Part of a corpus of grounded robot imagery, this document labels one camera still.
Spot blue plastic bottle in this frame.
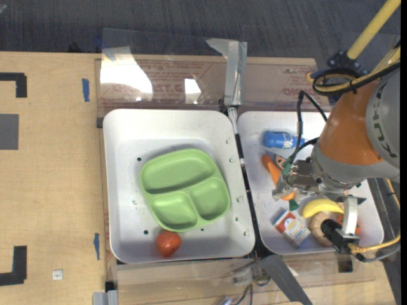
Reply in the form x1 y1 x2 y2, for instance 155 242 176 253
262 130 307 150

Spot yellow banana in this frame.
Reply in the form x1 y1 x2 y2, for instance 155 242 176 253
301 198 345 219

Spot white and red carton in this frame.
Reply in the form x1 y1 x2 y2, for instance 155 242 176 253
273 210 312 248

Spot white plastic tray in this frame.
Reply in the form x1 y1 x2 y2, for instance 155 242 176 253
237 110 385 256
102 108 256 264

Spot green divided plate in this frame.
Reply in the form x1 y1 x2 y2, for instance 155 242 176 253
139 147 231 233

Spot black cylinder on white bracket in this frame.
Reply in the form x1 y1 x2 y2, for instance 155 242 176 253
320 195 366 255

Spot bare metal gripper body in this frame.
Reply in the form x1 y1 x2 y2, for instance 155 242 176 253
286 158 354 200

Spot orange toy carrot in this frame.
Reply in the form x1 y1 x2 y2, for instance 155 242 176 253
261 153 300 212

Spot tan toy croissant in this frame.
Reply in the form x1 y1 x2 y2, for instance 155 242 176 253
308 210 343 248

